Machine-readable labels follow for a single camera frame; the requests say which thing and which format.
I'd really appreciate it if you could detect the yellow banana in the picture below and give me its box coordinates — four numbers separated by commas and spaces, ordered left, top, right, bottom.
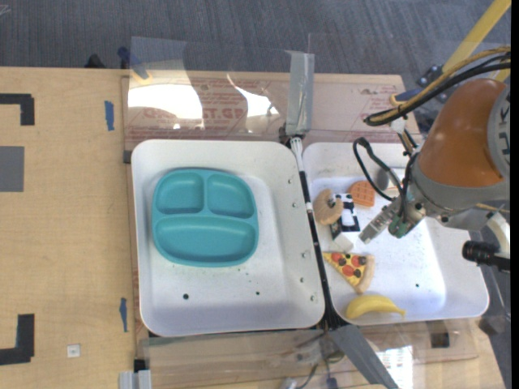
345, 293, 407, 321

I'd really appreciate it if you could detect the teal divided plate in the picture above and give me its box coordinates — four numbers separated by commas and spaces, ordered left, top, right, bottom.
151, 167, 260, 269

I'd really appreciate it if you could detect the pizza slice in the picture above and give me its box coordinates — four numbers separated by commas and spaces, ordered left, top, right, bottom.
322, 250, 376, 296

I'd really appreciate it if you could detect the white plastic tray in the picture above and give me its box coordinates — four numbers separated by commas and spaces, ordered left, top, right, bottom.
302, 141, 491, 327
130, 138, 327, 338

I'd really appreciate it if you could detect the tan doughnut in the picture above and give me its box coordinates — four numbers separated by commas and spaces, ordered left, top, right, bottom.
313, 188, 345, 227

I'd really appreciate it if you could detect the black and white carton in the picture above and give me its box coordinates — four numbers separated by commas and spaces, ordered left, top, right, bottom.
328, 192, 362, 254

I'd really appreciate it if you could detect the black cylinder on white bracket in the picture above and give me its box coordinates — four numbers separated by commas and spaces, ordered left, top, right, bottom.
461, 212, 512, 274

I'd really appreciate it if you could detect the orange waffle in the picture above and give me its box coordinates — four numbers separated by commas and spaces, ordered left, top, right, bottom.
348, 179, 378, 208

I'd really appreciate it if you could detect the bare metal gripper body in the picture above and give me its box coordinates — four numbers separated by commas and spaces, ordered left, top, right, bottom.
387, 199, 427, 237

